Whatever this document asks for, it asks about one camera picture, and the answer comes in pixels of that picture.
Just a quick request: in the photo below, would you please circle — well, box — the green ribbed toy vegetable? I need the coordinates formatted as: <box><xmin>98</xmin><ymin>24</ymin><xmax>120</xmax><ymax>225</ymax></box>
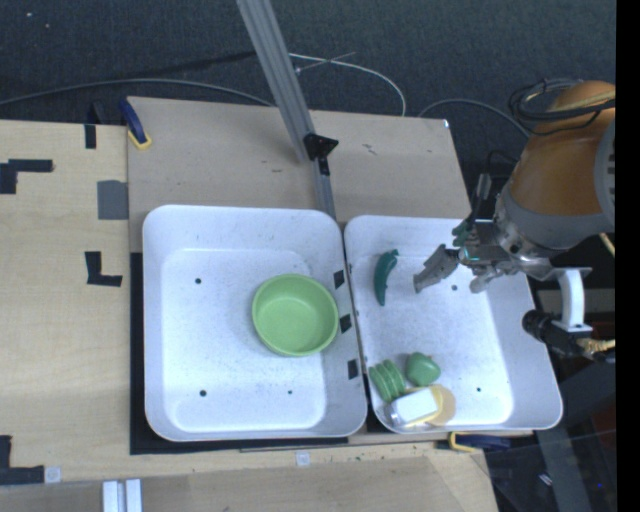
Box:
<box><xmin>367</xmin><ymin>359</ymin><xmax>408</xmax><ymax>405</ymax></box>

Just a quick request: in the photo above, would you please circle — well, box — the light green bowl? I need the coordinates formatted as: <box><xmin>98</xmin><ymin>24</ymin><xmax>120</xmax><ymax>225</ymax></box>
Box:
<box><xmin>250</xmin><ymin>272</ymin><xmax>341</xmax><ymax>358</ymax></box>

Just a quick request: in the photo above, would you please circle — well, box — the pale yellow biscuit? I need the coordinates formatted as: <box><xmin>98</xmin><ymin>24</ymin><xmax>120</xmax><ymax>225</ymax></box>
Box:
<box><xmin>405</xmin><ymin>383</ymin><xmax>458</xmax><ymax>429</ymax></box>

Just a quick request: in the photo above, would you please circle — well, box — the green bell pepper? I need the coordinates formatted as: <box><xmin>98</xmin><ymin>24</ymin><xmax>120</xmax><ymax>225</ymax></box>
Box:
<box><xmin>404</xmin><ymin>351</ymin><xmax>443</xmax><ymax>388</ymax></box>

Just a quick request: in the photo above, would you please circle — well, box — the black cylinder on white bracket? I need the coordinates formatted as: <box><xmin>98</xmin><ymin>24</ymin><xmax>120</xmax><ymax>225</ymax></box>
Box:
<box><xmin>521</xmin><ymin>266</ymin><xmax>597</xmax><ymax>359</ymax></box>

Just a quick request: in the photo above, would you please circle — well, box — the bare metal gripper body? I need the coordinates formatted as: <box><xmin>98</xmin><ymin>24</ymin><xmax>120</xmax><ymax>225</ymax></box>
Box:
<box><xmin>458</xmin><ymin>219</ymin><xmax>557</xmax><ymax>281</ymax></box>

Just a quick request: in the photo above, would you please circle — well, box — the dark green chili pepper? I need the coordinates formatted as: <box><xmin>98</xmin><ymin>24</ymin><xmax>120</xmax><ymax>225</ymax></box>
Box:
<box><xmin>373</xmin><ymin>248</ymin><xmax>401</xmax><ymax>308</ymax></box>

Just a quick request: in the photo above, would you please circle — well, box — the white plastic tray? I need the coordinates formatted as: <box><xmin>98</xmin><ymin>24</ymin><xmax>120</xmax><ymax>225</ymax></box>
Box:
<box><xmin>141</xmin><ymin>203</ymin><xmax>369</xmax><ymax>444</ymax></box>
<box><xmin>343</xmin><ymin>214</ymin><xmax>565</xmax><ymax>435</ymax></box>

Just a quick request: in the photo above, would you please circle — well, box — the brown cardboard board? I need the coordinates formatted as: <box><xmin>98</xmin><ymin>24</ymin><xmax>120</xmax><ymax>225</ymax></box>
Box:
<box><xmin>126</xmin><ymin>95</ymin><xmax>534</xmax><ymax>454</ymax></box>

